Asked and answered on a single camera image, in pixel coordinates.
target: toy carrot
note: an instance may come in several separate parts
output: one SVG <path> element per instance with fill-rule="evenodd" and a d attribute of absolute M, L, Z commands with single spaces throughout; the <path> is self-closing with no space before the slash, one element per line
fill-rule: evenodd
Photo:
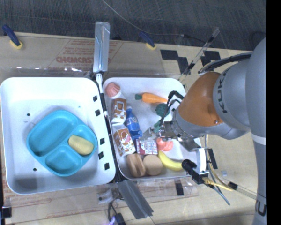
<path fill-rule="evenodd" d="M 163 97 L 148 92 L 135 94 L 135 100 L 142 100 L 145 103 L 166 103 L 168 101 Z"/>

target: yellow banana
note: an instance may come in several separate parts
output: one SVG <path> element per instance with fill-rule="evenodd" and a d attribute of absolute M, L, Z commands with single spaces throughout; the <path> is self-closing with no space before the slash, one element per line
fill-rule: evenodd
<path fill-rule="evenodd" d="M 182 165 L 180 162 L 173 161 L 161 150 L 158 151 L 158 157 L 166 168 L 171 169 L 173 171 L 180 171 L 182 169 Z"/>

